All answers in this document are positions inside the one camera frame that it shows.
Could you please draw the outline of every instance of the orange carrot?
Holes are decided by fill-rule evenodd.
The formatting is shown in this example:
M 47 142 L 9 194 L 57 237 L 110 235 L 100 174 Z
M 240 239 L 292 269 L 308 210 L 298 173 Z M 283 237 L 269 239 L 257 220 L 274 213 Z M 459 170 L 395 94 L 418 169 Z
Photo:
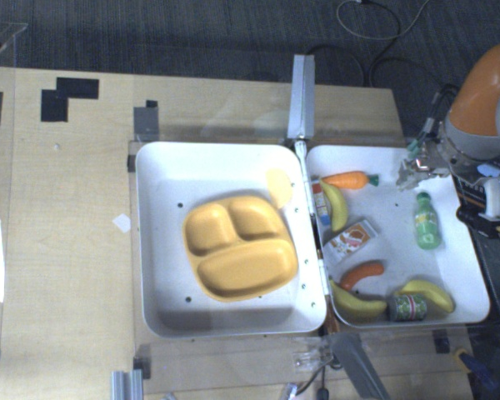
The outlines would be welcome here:
M 366 175 L 361 171 L 338 173 L 329 177 L 323 177 L 325 183 L 329 183 L 337 188 L 346 188 L 351 190 L 358 190 L 370 183 L 377 187 L 379 184 L 378 175 Z
M 383 274 L 383 270 L 383 265 L 380 262 L 363 263 L 342 276 L 339 286 L 346 291 L 350 291 L 354 284 L 359 282 L 362 278 L 379 276 Z

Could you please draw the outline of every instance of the bottle cap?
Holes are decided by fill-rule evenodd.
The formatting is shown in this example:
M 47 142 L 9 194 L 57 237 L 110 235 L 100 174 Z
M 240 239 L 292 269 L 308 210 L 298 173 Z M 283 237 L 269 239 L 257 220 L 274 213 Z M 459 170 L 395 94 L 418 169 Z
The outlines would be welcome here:
M 417 200 L 431 200 L 432 198 L 427 192 L 420 192 L 417 195 Z

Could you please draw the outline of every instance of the wooden table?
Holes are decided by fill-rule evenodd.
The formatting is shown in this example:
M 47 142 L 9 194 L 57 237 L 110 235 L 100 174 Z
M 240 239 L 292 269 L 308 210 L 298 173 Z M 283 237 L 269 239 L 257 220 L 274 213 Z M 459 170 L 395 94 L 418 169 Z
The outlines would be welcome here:
M 57 77 L 96 78 L 99 98 L 69 99 L 68 122 L 41 122 L 41 90 L 55 89 Z M 121 214 L 132 216 L 126 163 L 133 108 L 158 102 L 163 139 L 215 140 L 222 134 L 257 141 L 267 133 L 274 142 L 287 126 L 290 85 L 0 68 L 0 91 L 0 197 L 8 196 L 0 202 L 7 239 L 0 400 L 109 398 L 111 371 L 129 371 L 136 352 L 131 235 L 113 223 Z M 317 86 L 315 100 L 321 142 L 403 145 L 390 91 Z M 4 153 L 4 143 L 11 152 Z M 387 341 L 369 333 L 365 342 L 390 393 L 472 398 L 450 355 L 435 354 L 431 333 L 379 336 Z M 461 329 L 449 338 L 453 348 L 470 347 Z M 185 342 L 165 347 L 168 372 L 180 378 L 178 400 L 275 399 L 286 381 L 274 381 L 271 373 L 293 371 L 291 362 L 275 370 L 259 355 L 244 353 L 252 347 L 235 355 Z M 290 354 L 288 347 L 278 348 Z M 253 373 L 240 379 L 252 386 L 233 381 L 221 388 L 226 384 L 218 367 L 208 370 L 208 363 L 219 362 Z M 192 363 L 200 363 L 194 381 Z M 263 369 L 268 385 L 257 386 Z M 299 381 L 308 376 L 299 374 Z M 344 372 L 328 372 L 327 379 L 332 398 L 358 398 Z M 200 381 L 207 387 L 198 387 Z M 308 390 L 302 398 L 313 396 Z

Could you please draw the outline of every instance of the white tray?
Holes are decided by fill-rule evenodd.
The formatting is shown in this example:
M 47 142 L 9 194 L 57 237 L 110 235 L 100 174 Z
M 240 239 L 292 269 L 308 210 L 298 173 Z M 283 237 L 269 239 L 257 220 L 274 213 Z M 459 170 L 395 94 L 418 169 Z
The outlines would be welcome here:
M 336 314 L 348 324 L 364 328 L 390 328 L 477 323 L 489 312 L 490 302 L 485 282 L 474 251 L 470 233 L 456 218 L 459 200 L 450 177 L 424 181 L 419 187 L 399 192 L 395 186 L 400 162 L 406 150 L 386 147 L 319 146 L 307 155 L 307 170 L 311 177 L 361 170 L 378 174 L 378 187 L 367 185 L 360 190 L 342 190 L 350 216 L 348 225 L 366 218 L 379 236 L 338 265 L 324 256 L 327 271 L 335 280 L 360 263 L 380 260 L 385 273 L 367 277 L 356 284 L 354 292 L 385 298 L 412 278 L 423 278 L 438 284 L 450 293 L 456 309 L 450 314 L 430 309 L 421 322 L 389 322 L 380 320 L 356 325 Z M 413 217 L 416 196 L 426 191 L 439 216 L 443 243 L 432 251 L 424 251 L 415 241 Z M 326 242 L 332 234 L 318 224 Z
M 219 302 L 196 282 L 182 225 L 196 206 L 233 195 L 270 199 L 266 172 L 281 168 L 293 197 L 281 211 L 299 271 L 286 286 L 240 302 Z M 137 154 L 142 310 L 162 338 L 304 333 L 322 325 L 326 302 L 297 157 L 274 145 L 153 142 Z

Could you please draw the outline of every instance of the soda can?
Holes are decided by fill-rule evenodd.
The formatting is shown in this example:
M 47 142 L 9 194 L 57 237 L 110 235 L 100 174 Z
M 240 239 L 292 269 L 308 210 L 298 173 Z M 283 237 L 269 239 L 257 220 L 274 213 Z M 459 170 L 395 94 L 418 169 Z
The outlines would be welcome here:
M 426 298 L 420 293 L 397 295 L 389 303 L 389 319 L 393 322 L 423 320 L 428 314 Z

